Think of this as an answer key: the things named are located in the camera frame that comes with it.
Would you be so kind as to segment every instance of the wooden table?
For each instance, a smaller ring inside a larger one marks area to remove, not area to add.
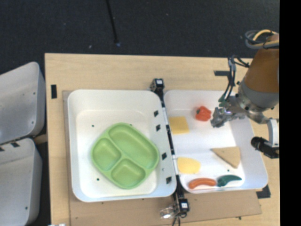
[[[63,91],[76,89],[145,90],[163,78],[165,90],[225,90],[226,58],[45,54],[51,223],[66,225],[171,225],[159,218],[159,207],[171,198],[84,203],[68,184]],[[238,67],[237,80],[246,69]],[[278,106],[265,113],[278,118]],[[266,125],[252,122],[256,136],[268,138]],[[181,221],[187,226],[280,225],[279,159],[263,157],[269,176],[270,198],[257,199],[254,190],[222,194],[187,194],[191,211]]]

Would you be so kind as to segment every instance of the green divided plate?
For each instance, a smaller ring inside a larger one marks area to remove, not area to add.
[[[124,189],[139,186],[159,162],[157,147],[126,123],[110,126],[94,143],[91,156],[98,170]]]

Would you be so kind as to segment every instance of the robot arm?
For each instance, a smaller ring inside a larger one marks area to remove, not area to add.
[[[258,39],[266,34],[268,38],[260,42]],[[214,110],[211,125],[218,128],[227,121],[243,119],[245,116],[258,124],[267,124],[269,141],[256,137],[251,144],[266,156],[277,158],[278,119],[267,118],[263,112],[279,103],[279,34],[270,30],[249,31],[246,33],[246,45],[258,51],[251,65],[237,56],[228,59],[229,84],[219,99],[219,107]],[[235,82],[236,65],[247,67],[248,71],[239,84],[238,93],[232,96],[230,94]]]

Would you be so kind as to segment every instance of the gray plastic container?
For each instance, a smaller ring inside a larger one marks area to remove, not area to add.
[[[0,75],[0,226],[39,214],[42,159],[34,137],[44,127],[45,80],[36,62]]]

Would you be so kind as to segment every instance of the white plastic container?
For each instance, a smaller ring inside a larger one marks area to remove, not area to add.
[[[195,119],[196,110],[202,105],[213,113],[222,94],[223,91],[171,90],[164,97],[168,117],[184,116],[189,126],[187,134],[172,133],[176,157],[188,157],[201,163],[197,174],[180,174],[182,186],[190,193],[261,189],[268,183],[261,153],[250,143],[254,134],[247,117],[229,121],[220,128],[213,128],[210,121]],[[228,146],[240,148],[241,163],[237,169],[211,151],[214,147]],[[188,188],[193,179],[216,179],[223,175],[236,175],[242,180],[232,181],[224,187],[202,185],[193,190]]]
[[[84,202],[165,197],[176,188],[175,172],[159,97],[150,91],[76,90],[68,96],[71,184]],[[91,149],[111,125],[132,124],[158,148],[155,170],[134,189],[122,189],[93,165]]]
[[[42,159],[33,140],[14,145],[0,151],[0,226],[30,224],[40,209]]]
[[[44,126],[45,93],[36,62],[0,75],[0,226],[27,225],[39,213],[42,159],[27,137]]]

